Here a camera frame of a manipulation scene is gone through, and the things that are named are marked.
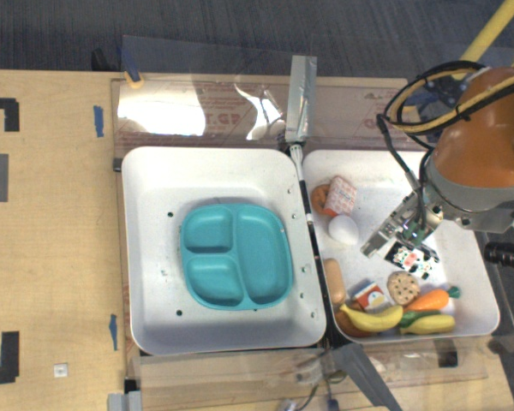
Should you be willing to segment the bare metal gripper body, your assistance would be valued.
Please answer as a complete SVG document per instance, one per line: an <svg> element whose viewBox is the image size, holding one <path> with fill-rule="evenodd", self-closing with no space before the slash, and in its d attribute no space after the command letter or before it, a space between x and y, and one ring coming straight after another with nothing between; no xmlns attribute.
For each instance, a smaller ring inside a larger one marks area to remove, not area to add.
<svg viewBox="0 0 514 411"><path fill-rule="evenodd" d="M382 226L387 240L397 238L407 246L419 247L444 220L441 206L430 204L417 192L403 198Z"/></svg>

